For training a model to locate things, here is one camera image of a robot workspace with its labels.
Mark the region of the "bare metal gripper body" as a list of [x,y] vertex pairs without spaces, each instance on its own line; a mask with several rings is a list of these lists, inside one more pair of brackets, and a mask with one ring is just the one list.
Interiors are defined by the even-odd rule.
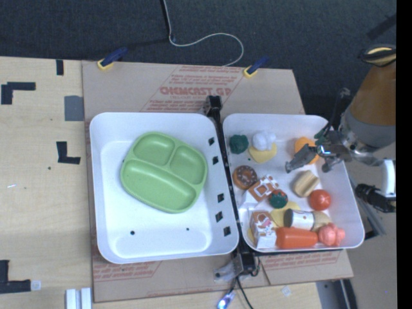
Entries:
[[317,152],[325,155],[340,155],[341,162],[356,160],[367,166],[378,166],[381,159],[374,152],[385,146],[385,131],[362,130],[358,133],[352,130],[322,129],[317,133]]

